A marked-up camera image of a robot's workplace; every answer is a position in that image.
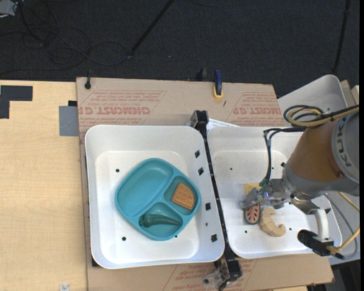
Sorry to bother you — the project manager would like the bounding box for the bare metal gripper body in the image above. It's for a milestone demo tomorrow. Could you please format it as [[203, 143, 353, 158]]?
[[260, 178, 292, 210]]

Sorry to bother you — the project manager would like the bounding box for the yellow toy cheese piece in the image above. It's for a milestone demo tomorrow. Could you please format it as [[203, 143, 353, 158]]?
[[243, 182, 261, 195]]

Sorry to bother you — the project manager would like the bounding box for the red toy watermelon slice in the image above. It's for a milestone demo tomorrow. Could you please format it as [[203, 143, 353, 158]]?
[[243, 204, 262, 226]]

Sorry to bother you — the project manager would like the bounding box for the beige toy croissant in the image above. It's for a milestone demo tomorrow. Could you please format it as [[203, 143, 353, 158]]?
[[258, 207, 287, 238]]

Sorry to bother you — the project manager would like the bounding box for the white plastic tray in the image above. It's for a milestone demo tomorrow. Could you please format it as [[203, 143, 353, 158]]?
[[206, 125, 343, 259], [84, 124, 226, 270]]

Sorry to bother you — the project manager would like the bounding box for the thin black and white rod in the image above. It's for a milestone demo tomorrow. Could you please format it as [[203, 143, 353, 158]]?
[[197, 122, 236, 262]]

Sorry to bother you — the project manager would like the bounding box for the orange toy waffle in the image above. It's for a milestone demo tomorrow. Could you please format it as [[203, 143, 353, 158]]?
[[170, 182, 197, 211]]

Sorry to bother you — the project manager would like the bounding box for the white paper slip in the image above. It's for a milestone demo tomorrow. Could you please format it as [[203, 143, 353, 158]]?
[[207, 118, 241, 129]]

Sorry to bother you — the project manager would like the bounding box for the green toy pepper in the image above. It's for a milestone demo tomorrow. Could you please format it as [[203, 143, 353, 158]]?
[[138, 213, 183, 229]]

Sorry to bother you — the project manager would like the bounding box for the blue divided plate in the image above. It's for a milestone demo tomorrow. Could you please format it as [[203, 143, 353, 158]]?
[[113, 157, 202, 242]]

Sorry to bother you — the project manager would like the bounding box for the brown cardboard board red print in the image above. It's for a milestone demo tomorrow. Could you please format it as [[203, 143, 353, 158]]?
[[75, 76, 335, 291]]

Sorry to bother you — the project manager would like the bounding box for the black cylinder on white bracket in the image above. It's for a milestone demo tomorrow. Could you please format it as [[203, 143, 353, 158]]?
[[291, 196, 336, 257]]

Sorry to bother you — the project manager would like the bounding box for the black block with thin wires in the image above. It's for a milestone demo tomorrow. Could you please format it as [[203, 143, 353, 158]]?
[[223, 259, 243, 282], [190, 110, 210, 129]]

